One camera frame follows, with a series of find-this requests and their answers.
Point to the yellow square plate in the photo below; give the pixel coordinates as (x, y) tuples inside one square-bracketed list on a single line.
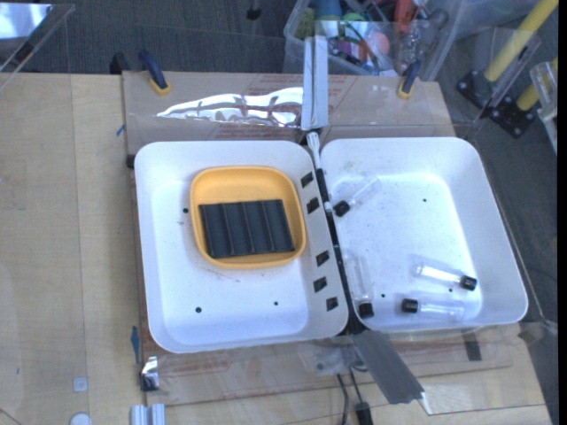
[(241, 180)]

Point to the black ribbed rack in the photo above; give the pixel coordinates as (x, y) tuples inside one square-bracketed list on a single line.
[(246, 228)]

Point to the clear vial with black cap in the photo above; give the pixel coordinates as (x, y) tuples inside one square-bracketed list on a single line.
[(342, 208), (366, 310), (409, 305), (468, 282)]

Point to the white plastic tray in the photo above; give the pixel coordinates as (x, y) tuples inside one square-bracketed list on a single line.
[(230, 308), (412, 228)]

